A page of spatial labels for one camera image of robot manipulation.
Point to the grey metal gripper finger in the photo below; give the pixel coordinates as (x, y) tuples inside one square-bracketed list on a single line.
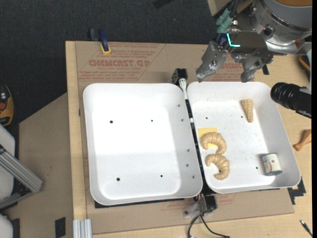
[(210, 63), (248, 71)]

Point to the small white can red print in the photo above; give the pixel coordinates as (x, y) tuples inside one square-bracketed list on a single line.
[(272, 163)]

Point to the black cylinder on white bracket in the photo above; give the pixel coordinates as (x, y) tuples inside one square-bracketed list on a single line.
[(287, 97)]

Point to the white plastic tray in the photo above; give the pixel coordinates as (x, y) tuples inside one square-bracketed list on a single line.
[(245, 142), (138, 145)]

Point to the yellow cheese slice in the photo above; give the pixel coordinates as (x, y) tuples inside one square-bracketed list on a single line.
[(205, 132)]

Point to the tan croissant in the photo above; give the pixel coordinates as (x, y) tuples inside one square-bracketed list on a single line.
[(214, 139), (221, 163)]

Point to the thin black and white rod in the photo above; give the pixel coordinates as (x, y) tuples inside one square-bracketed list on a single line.
[(191, 118)]

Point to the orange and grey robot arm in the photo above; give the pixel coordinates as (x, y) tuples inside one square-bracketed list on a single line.
[(284, 6)]

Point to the brown cardboard board red print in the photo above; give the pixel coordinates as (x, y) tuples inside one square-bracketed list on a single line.
[(138, 63)]

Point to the brown chicken drumstick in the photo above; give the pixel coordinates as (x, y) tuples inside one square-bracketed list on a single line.
[(304, 141)]

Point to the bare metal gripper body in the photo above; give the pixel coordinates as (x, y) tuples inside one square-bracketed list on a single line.
[(250, 43)]

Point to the tan ice cream cone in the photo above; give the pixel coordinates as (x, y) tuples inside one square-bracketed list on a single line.
[(248, 109)]

